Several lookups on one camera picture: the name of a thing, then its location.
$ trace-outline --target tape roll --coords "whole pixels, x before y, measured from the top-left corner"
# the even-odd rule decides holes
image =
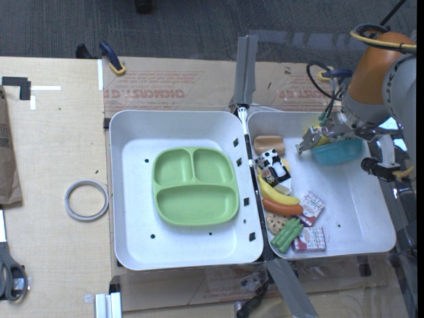
[[[77,187],[80,187],[80,186],[94,186],[103,194],[103,197],[105,198],[105,203],[104,203],[102,209],[99,212],[97,212],[96,214],[94,214],[94,215],[79,215],[73,209],[71,209],[71,207],[69,205],[69,198],[71,196],[71,193]],[[78,221],[93,221],[93,220],[96,220],[96,219],[100,218],[102,215],[105,214],[108,206],[109,206],[109,196],[107,194],[106,187],[104,185],[102,185],[101,183],[95,181],[95,180],[91,180],[91,179],[78,180],[77,182],[74,182],[73,184],[71,184],[71,186],[66,190],[66,193],[65,193],[65,209],[68,212],[69,216],[71,216],[72,218],[74,218]]]

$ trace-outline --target scissors handle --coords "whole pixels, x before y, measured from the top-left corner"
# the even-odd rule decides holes
[[[22,278],[24,287],[22,290],[14,291],[13,278]],[[15,262],[9,252],[7,242],[0,242],[0,296],[5,294],[5,297],[10,301],[16,301],[23,297],[28,289],[28,277],[24,268]]]

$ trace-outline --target robotic arm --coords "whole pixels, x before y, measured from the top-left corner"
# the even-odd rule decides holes
[[[380,33],[374,40],[365,32]],[[310,127],[297,151],[313,148],[326,137],[336,142],[358,137],[367,142],[378,140],[382,161],[366,158],[361,166],[385,181],[393,181],[399,170],[394,162],[390,131],[380,127],[390,117],[401,126],[413,168],[416,171],[416,44],[403,34],[378,25],[360,25],[351,35],[369,47],[361,57],[349,86],[341,93],[341,110],[331,112],[319,128]]]

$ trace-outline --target blue container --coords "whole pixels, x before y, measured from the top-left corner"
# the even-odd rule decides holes
[[[362,155],[362,139],[346,139],[312,148],[312,155],[321,165],[340,164]]]

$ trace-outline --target green plate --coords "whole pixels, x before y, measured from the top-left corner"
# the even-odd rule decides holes
[[[153,193],[161,218],[173,225],[220,224],[239,210],[233,165],[214,148],[161,152],[153,165]]]

